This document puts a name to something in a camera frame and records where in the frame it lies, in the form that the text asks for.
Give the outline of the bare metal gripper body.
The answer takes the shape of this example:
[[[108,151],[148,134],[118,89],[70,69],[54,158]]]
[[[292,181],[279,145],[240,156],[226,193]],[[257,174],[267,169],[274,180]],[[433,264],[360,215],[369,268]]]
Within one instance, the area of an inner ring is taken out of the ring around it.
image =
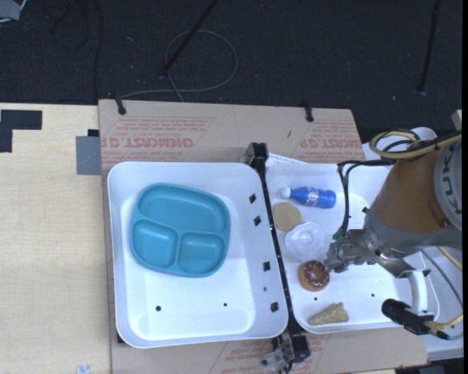
[[[377,264],[394,277],[406,277],[409,264],[406,255],[397,252],[383,243],[372,230],[339,229],[328,248],[328,259],[337,263],[349,262],[353,265]]]

